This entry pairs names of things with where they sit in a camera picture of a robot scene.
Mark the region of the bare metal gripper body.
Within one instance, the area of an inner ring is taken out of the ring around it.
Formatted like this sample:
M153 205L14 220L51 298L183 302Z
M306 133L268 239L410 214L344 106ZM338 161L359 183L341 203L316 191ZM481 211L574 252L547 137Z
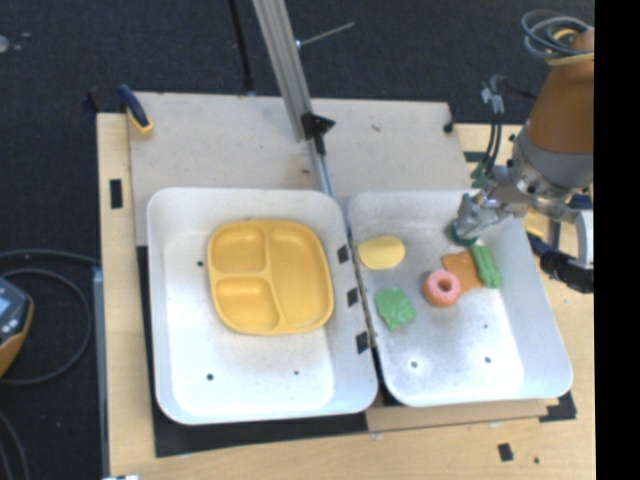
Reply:
M566 211L569 190L558 186L535 169L495 166L482 190L486 198L513 213L533 209L556 218Z

